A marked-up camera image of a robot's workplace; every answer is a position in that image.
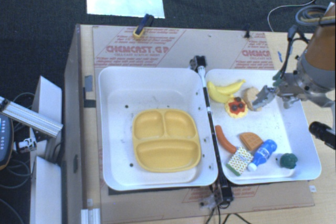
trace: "water bottle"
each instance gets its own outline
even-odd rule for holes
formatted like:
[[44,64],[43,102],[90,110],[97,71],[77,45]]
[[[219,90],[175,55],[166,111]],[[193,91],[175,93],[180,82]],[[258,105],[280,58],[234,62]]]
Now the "water bottle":
[[277,144],[273,140],[266,140],[254,154],[253,161],[247,166],[247,169],[255,171],[257,166],[265,163],[276,149]]

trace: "yellow plate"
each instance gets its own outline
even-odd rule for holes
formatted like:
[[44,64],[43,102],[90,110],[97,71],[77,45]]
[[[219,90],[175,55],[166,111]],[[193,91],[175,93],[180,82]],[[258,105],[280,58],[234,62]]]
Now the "yellow plate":
[[136,160],[151,172],[179,172],[195,167],[201,145],[193,118],[177,109],[150,109],[133,120]]

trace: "bottle cap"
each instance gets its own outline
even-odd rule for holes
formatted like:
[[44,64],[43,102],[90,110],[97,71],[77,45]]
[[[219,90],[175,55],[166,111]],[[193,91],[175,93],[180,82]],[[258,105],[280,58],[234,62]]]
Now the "bottle cap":
[[257,165],[255,165],[254,163],[250,163],[250,164],[247,166],[247,169],[248,169],[250,172],[254,172],[254,171],[257,169]]

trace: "banana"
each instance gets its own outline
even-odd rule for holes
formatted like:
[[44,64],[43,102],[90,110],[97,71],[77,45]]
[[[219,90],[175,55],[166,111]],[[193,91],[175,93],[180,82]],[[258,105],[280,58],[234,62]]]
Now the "banana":
[[207,83],[207,88],[210,98],[218,103],[225,104],[231,97],[233,97],[232,94],[222,94],[218,92],[216,86],[214,86],[211,81]]
[[235,83],[232,83],[232,84],[230,84],[230,85],[228,85],[228,86],[223,86],[223,87],[221,87],[221,86],[216,86],[216,89],[217,89],[217,91],[220,92],[221,94],[226,94],[226,95],[228,95],[228,94],[233,94],[233,93],[239,91],[240,87],[241,87],[245,82],[246,82],[245,79],[242,79],[242,80],[240,80],[240,81],[238,81],[238,82],[235,82]]

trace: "sausage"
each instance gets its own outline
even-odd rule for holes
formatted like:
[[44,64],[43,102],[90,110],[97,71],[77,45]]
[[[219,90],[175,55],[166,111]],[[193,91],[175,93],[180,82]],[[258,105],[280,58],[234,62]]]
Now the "sausage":
[[237,148],[226,139],[223,133],[222,127],[220,125],[216,125],[215,131],[216,131],[217,139],[219,143],[223,146],[223,148],[225,148],[230,153],[235,154],[237,151]]

